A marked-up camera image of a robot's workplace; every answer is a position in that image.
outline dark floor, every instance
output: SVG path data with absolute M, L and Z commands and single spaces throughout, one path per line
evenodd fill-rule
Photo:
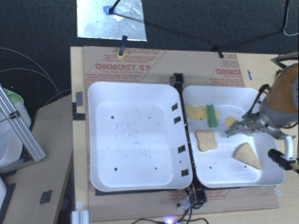
M 299 0 L 290 0 L 287 32 L 298 32 Z M 281 33 L 285 0 L 142 0 L 147 42 L 128 47 L 285 54 L 298 36 Z M 0 47 L 39 63 L 61 90 L 70 88 L 71 46 L 119 46 L 120 41 L 77 38 L 76 0 L 0 0 Z M 31 116 L 56 92 L 31 61 L 0 49 L 0 83 L 25 99 Z

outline black metal pole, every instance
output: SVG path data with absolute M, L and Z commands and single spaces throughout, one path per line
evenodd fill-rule
M 286 25 L 286 19 L 288 17 L 288 10 L 289 10 L 289 1 L 290 0 L 285 0 L 285 14 L 284 14 L 284 22 L 282 24 L 281 31 L 284 31 L 285 25 Z
M 115 4 L 113 5 L 113 7 L 110 8 L 110 9 L 108 9 L 108 13 L 109 13 L 109 14 L 113 14 L 113 11 L 114 11 L 115 7 L 117 6 L 117 4 L 118 4 L 120 1 L 121 1 L 121 0 L 117 0 L 117 1 L 115 2 Z

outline empty white tray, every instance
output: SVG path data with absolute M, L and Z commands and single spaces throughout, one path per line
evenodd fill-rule
M 101 191 L 183 189 L 192 181 L 178 92 L 97 82 L 88 90 L 91 180 Z
M 257 93 L 251 88 L 217 86 L 188 86 L 184 89 L 185 104 L 193 106 L 213 104 L 220 113 L 216 128 L 209 128 L 206 120 L 187 118 L 196 173 L 203 185 L 209 188 L 228 188 L 278 185 L 283 182 L 284 170 L 268 157 L 270 149 L 277 149 L 275 139 L 272 136 L 259 133 L 250 137 L 238 133 L 227 138 L 225 135 L 225 131 L 228 130 L 225 125 L 226 118 L 233 116 L 239 121 L 242 120 L 242 115 L 251 107 Z M 258 107 L 257 104 L 253 112 L 257 112 Z M 218 147 L 206 152 L 200 151 L 195 136 L 197 129 L 213 130 Z M 233 158 L 236 148 L 245 142 L 250 144 L 263 170 Z

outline cardboard sheet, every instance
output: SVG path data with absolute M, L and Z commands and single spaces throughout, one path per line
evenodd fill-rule
M 127 49 L 121 60 L 117 48 L 85 47 L 85 94 L 97 81 L 167 84 L 173 73 L 183 73 L 184 87 L 215 85 L 244 87 L 236 54 L 194 51 Z M 186 197 L 184 189 L 154 192 L 103 193 L 96 191 L 90 181 L 90 143 L 88 102 L 86 109 L 86 143 L 88 169 L 89 217 L 91 222 L 180 216 L 183 209 L 177 203 Z M 278 208 L 273 187 L 210 189 L 207 202 L 194 213 L 215 213 Z

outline metal sheet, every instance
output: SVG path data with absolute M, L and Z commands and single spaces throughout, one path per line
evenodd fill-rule
M 108 14 L 117 0 L 77 0 L 78 37 L 131 41 L 146 41 L 141 0 L 121 0 Z

